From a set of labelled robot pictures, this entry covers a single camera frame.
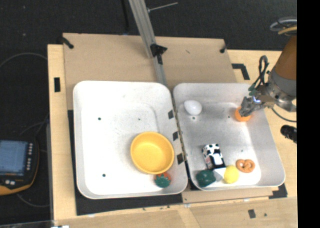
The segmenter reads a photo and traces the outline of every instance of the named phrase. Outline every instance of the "black device with orange trim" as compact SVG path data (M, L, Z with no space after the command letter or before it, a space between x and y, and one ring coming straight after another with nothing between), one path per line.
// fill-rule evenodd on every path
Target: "black device with orange trim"
M39 168L39 145L33 138L0 139L0 196L29 189Z

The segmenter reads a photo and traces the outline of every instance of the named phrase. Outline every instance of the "robotic arm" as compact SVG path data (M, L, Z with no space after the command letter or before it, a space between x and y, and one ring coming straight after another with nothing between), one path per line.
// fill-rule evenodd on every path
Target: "robotic arm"
M293 105L293 101L297 99L297 20L283 18L274 23L271 30L277 30L280 35L286 34L291 38L271 72L267 72L268 58L260 58L260 74L249 88L250 97L245 97L242 101L239 110L241 117L248 117L263 108L273 108L274 105L291 113L297 112L297 107Z

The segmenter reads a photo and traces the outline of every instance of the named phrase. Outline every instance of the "device screen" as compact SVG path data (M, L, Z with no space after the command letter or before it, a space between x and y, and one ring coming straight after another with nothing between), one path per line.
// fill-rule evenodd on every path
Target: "device screen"
M23 176L27 150L28 143L25 141L0 140L0 175L10 173Z

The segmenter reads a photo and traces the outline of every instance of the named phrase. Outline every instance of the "brown pretzel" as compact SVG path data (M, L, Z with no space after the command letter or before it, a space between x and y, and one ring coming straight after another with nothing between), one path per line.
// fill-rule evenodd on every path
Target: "brown pretzel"
M235 165L243 173L251 173L256 167L256 164L251 159L239 159Z

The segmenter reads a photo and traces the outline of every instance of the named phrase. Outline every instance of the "yellow ball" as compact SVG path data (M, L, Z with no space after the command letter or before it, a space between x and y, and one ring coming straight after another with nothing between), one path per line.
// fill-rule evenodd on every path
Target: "yellow ball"
M224 181L227 184L234 184L240 176L239 170L235 166L227 166L224 173Z

